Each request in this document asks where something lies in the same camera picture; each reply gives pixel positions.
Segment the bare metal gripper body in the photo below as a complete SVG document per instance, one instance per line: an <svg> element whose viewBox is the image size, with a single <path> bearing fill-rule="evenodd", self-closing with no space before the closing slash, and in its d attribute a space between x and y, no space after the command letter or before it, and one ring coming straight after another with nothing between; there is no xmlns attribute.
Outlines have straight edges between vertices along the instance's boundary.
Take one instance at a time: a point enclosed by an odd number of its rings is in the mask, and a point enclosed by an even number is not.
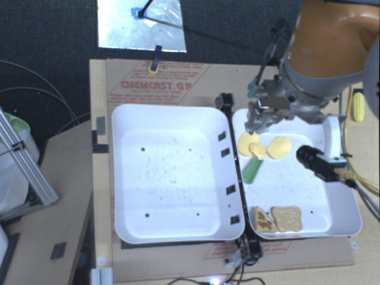
<svg viewBox="0 0 380 285"><path fill-rule="evenodd" d="M265 80L259 88L257 100L261 111L291 110L295 117L315 124L327 99L311 95L289 80Z"/></svg>

